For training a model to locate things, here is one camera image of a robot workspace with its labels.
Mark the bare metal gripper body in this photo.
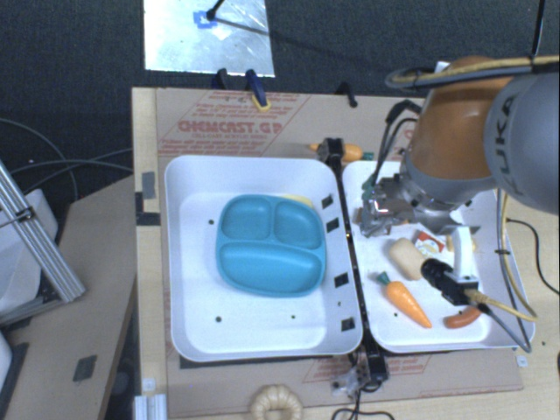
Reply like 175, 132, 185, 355
354, 175, 466, 239

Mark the red and white packet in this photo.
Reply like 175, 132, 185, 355
412, 229, 447, 256

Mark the cream toy bread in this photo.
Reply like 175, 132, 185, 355
388, 237, 428, 282

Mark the thin black rod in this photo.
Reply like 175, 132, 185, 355
330, 155, 380, 361

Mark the orange carrot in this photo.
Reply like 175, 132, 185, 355
376, 270, 434, 330
309, 143, 375, 163

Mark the orange sausage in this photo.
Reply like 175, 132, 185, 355
443, 305, 483, 330

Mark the white plastic tray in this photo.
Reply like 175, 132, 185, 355
164, 154, 365, 363
341, 159, 536, 354

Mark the blue divided plate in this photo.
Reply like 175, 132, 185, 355
214, 193, 327, 299

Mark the brown cardboard board red print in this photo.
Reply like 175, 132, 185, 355
154, 87, 524, 411

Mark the cream doughnut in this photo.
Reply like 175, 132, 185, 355
249, 384, 305, 420

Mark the black cylinder on white bracket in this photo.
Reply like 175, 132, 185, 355
420, 225, 480, 308

